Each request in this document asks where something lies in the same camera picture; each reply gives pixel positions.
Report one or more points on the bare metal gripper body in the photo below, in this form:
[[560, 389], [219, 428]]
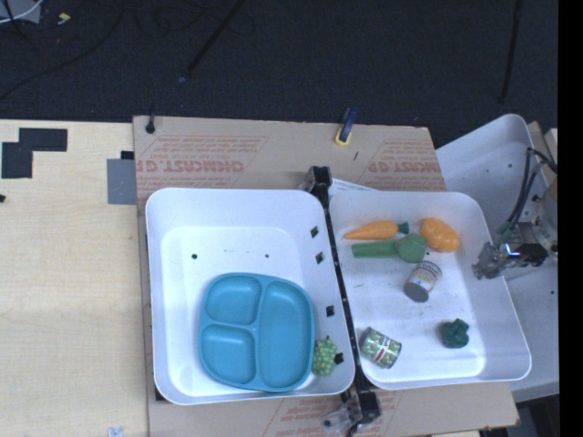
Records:
[[528, 233]]

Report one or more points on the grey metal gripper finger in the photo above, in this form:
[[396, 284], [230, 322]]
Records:
[[503, 255], [483, 262]]

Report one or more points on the yellow orange toy bread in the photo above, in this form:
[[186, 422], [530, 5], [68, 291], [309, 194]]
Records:
[[439, 236]]

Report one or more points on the small white can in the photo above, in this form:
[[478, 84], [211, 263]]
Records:
[[423, 280]]

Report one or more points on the light green toy vegetable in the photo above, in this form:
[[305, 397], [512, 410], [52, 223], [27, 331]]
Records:
[[410, 247]]

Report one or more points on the dark green broccoli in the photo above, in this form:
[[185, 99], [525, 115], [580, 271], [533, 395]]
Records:
[[454, 334]]

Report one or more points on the white plastic tray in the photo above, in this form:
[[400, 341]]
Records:
[[428, 362], [182, 212]]

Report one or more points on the orange carrot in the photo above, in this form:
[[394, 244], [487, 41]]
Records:
[[373, 230]]

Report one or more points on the small green peas can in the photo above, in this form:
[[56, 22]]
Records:
[[380, 348]]

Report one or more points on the thin black rod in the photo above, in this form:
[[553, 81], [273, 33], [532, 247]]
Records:
[[339, 280]]

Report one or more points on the white paper sheet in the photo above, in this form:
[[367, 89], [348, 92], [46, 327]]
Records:
[[353, 185]]

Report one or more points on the green grapes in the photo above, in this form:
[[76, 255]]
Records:
[[323, 358]]

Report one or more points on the blue divided plate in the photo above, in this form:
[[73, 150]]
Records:
[[282, 330]]

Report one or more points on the brown cardboard board red print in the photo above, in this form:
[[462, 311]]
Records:
[[278, 162]]

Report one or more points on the black cylinder on white bracket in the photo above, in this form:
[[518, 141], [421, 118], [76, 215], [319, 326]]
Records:
[[534, 253]]

